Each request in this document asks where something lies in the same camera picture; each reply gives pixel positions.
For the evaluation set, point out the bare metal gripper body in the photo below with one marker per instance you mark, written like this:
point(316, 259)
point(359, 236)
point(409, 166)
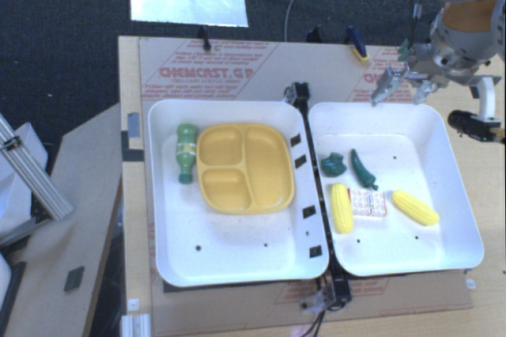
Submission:
point(442, 68)

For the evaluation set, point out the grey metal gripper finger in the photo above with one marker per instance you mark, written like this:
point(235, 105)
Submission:
point(423, 92)
point(386, 84)

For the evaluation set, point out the dark green chili pepper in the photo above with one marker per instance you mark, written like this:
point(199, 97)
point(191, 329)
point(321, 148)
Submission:
point(360, 169)

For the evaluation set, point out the dark green bell pepper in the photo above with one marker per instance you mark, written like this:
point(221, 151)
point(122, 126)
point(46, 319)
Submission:
point(333, 164)

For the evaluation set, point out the thin black rod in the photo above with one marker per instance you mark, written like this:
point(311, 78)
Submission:
point(316, 173)

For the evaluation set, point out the yellow corn cob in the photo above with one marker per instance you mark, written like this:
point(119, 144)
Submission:
point(415, 207)
point(341, 208)

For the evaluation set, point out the red and white carton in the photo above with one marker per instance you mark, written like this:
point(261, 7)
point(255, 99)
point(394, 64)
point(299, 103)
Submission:
point(368, 202)

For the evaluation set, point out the brown cardboard board red print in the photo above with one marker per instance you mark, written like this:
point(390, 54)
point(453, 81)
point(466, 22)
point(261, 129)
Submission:
point(253, 70)

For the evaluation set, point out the white plastic tray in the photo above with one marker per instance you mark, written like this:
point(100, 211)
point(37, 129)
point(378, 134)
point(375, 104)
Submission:
point(399, 248)
point(237, 244)

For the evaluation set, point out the yellow divided plate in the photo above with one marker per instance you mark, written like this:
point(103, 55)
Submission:
point(253, 169)

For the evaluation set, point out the green plastic bottle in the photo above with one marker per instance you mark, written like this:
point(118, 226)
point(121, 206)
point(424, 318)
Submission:
point(186, 151)

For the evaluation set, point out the black cylinder on white bracket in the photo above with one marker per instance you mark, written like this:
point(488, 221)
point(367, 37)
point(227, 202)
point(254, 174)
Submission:
point(470, 122)

